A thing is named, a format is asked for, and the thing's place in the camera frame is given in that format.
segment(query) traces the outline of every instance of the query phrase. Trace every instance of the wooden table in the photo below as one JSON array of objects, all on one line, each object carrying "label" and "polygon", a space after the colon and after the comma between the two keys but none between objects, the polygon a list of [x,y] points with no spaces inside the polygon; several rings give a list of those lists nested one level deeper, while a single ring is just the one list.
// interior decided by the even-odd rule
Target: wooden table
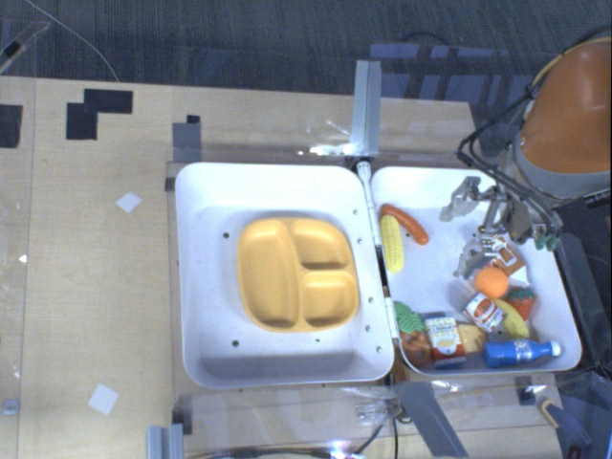
[{"label": "wooden table", "polygon": [[[133,113],[99,114],[97,141],[67,141],[66,104],[83,102],[85,88],[132,91]],[[200,116],[204,148],[307,152],[348,141],[352,98],[0,77],[0,103],[13,102],[35,118],[33,145],[0,150],[0,169],[11,169],[33,148],[18,457],[144,457],[147,427],[168,426],[174,404],[164,191],[172,123]],[[450,145],[471,128],[466,104],[382,102],[383,150],[449,157]],[[128,192],[142,199],[129,213],[116,205]],[[119,393],[108,416],[88,405],[99,383]],[[535,383],[558,398],[552,376]],[[534,406],[518,405],[512,380],[500,382],[498,393],[466,385],[470,392],[448,396],[442,406],[471,457],[559,456],[554,430]],[[322,404],[308,389],[296,392],[302,420],[314,420]],[[254,413],[261,429],[252,433],[261,440],[295,438],[279,419],[283,403],[245,412],[232,407],[234,395],[203,396],[209,419],[223,420],[228,435],[252,430]],[[13,457],[15,432],[15,422],[0,428],[7,437],[0,457]],[[429,457],[414,425],[400,433],[401,457]],[[392,456],[388,429],[385,435],[368,457]]]}]

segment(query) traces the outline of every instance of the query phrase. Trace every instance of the ketchup bottle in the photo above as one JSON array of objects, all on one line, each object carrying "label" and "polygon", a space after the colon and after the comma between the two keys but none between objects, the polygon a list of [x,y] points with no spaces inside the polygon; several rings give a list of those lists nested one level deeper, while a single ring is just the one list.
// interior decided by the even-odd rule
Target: ketchup bottle
[{"label": "ketchup bottle", "polygon": [[540,357],[561,354],[561,346],[557,341],[549,340],[538,343],[529,339],[516,339],[510,341],[485,343],[484,355],[488,367],[500,365],[519,365],[535,361]]}]

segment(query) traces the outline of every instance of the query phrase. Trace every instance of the orange fruit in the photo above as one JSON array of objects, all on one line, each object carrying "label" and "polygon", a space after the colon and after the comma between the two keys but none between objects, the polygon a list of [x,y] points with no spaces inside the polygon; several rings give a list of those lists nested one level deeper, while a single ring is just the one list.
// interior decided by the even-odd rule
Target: orange fruit
[{"label": "orange fruit", "polygon": [[491,299],[497,299],[508,291],[508,276],[497,267],[485,267],[474,278],[476,291]]}]

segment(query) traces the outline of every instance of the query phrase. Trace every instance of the yellow divided plate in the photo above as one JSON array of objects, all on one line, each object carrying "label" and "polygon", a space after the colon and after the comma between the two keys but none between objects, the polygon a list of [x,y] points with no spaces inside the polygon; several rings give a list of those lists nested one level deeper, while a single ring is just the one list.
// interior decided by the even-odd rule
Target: yellow divided plate
[{"label": "yellow divided plate", "polygon": [[334,328],[359,308],[348,240],[316,219],[268,218],[244,228],[238,240],[238,282],[247,314],[266,330]]}]

